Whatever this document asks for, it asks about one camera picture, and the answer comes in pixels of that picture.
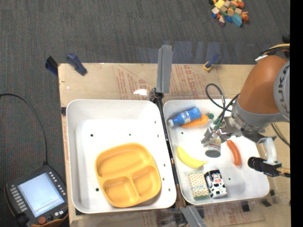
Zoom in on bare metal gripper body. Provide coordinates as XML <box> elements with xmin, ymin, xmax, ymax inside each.
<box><xmin>216</xmin><ymin>116</ymin><xmax>243</xmax><ymax>139</ymax></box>

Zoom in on small white and red can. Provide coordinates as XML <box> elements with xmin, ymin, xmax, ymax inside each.
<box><xmin>205</xmin><ymin>136</ymin><xmax>222</xmax><ymax>158</ymax></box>

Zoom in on orange carrot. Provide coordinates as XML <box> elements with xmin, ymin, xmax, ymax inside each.
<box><xmin>181</xmin><ymin>113</ymin><xmax>215</xmax><ymax>129</ymax></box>

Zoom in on red sausage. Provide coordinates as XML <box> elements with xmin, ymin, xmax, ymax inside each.
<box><xmin>226</xmin><ymin>139</ymin><xmax>242</xmax><ymax>167</ymax></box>

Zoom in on yellow banana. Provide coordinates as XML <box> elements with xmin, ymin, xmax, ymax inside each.
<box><xmin>177</xmin><ymin>146</ymin><xmax>209</xmax><ymax>169</ymax></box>

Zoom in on blue plastic bottle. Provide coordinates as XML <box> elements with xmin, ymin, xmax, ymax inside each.
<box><xmin>168</xmin><ymin>106</ymin><xmax>202</xmax><ymax>128</ymax></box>

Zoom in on black and white cow carton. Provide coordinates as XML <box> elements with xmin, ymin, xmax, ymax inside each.
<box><xmin>204</xmin><ymin>165</ymin><xmax>228</xmax><ymax>199</ymax></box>

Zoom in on orange patterned carton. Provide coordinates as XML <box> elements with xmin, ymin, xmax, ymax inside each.
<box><xmin>187</xmin><ymin>172</ymin><xmax>210</xmax><ymax>201</ymax></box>

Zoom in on white plastic tray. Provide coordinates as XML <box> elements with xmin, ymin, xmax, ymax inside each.
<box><xmin>162</xmin><ymin>99</ymin><xmax>271</xmax><ymax>206</ymax></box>
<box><xmin>65</xmin><ymin>99</ymin><xmax>178</xmax><ymax>215</ymax></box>

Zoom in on yellow divided plate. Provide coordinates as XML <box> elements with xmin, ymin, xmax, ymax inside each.
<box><xmin>95</xmin><ymin>142</ymin><xmax>162</xmax><ymax>209</ymax></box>

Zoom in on light blue block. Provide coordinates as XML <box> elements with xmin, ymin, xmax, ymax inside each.
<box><xmin>231</xmin><ymin>13</ymin><xmax>243</xmax><ymax>28</ymax></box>

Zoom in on brown cardboard board red print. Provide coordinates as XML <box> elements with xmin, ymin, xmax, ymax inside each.
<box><xmin>58</xmin><ymin>62</ymin><xmax>291</xmax><ymax>227</ymax></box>

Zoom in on black cylinder on white bracket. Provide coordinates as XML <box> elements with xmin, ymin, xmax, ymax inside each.
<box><xmin>247</xmin><ymin>137</ymin><xmax>283</xmax><ymax>178</ymax></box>

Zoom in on black block with thin wires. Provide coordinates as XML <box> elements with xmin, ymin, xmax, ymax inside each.
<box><xmin>149</xmin><ymin>87</ymin><xmax>164</xmax><ymax>102</ymax></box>

